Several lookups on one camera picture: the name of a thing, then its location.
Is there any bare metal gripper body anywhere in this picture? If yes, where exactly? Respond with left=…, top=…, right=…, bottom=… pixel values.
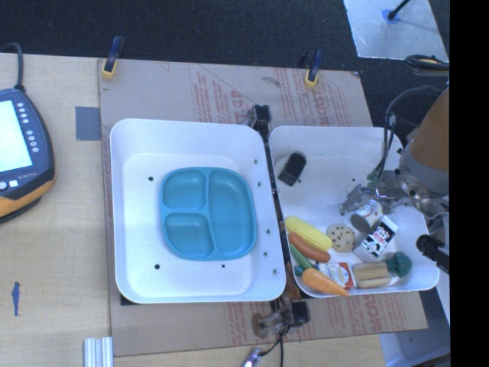
left=371, top=169, right=451, bottom=218

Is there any small white can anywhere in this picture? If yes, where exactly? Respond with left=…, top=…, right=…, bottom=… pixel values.
left=349, top=198, right=384, bottom=233

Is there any white cow print carton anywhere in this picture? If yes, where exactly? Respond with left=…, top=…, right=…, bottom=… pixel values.
left=352, top=215, right=400, bottom=264

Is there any chocolate chip biscuit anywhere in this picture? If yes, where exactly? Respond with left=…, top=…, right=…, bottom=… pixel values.
left=325, top=223, right=357, bottom=253

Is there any white plastic tray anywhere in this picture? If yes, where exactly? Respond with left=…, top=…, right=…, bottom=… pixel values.
left=267, top=125, right=441, bottom=299
left=109, top=118, right=288, bottom=305

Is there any yellow corn cob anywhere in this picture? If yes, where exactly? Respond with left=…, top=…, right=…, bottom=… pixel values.
left=284, top=215, right=334, bottom=252

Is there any green broccoli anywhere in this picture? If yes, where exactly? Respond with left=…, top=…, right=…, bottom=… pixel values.
left=384, top=251, right=413, bottom=279

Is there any orange sausage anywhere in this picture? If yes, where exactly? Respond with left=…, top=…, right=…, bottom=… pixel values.
left=287, top=232, right=332, bottom=264

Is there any small black box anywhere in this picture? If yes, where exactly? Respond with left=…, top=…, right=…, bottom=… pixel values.
left=277, top=151, right=308, bottom=187

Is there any tan bread loaf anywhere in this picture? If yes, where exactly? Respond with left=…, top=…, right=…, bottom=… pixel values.
left=351, top=261, right=393, bottom=290

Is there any red and white packet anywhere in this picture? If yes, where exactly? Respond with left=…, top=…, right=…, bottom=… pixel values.
left=316, top=261, right=358, bottom=291

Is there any green bean pod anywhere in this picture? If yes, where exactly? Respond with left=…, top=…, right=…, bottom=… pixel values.
left=289, top=243, right=315, bottom=271

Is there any orange carrot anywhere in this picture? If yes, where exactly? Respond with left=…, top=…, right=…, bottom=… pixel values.
left=293, top=265, right=350, bottom=297

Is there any blue divided plate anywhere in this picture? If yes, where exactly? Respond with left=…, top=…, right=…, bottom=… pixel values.
left=159, top=166, right=258, bottom=261

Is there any brown cardboard board red print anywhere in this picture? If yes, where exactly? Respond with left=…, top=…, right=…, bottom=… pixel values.
left=97, top=58, right=429, bottom=357

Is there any black block with thin wires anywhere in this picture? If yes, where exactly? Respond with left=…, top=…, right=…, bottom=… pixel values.
left=246, top=104, right=272, bottom=129
left=290, top=300, right=311, bottom=326

